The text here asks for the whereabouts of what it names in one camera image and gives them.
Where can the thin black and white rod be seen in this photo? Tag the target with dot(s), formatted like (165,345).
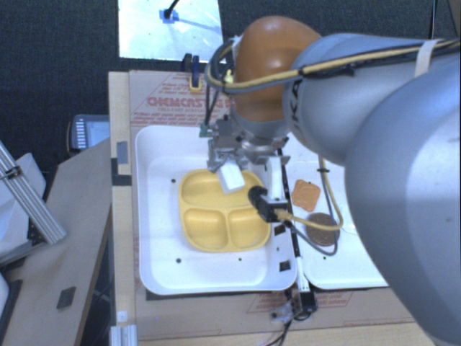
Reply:
(296,243)

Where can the white plastic tray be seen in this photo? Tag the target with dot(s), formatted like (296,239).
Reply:
(345,265)
(162,229)

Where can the brown round biscuit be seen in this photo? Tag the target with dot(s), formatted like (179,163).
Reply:
(320,234)

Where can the black cylinder on white bracket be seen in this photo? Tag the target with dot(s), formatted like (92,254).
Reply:
(268,205)

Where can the brown cardboard board red print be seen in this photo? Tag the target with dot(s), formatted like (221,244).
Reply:
(201,315)

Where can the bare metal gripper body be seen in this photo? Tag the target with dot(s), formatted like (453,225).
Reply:
(254,149)

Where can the white rectangular block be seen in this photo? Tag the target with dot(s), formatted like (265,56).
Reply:
(232,178)

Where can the yellow divided plate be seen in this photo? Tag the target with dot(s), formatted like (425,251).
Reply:
(212,222)

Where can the orange square biscuit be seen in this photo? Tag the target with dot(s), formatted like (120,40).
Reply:
(306,195)

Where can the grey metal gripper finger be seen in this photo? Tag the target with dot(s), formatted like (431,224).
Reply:
(240,162)
(215,161)

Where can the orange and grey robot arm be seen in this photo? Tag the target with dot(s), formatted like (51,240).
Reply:
(378,128)

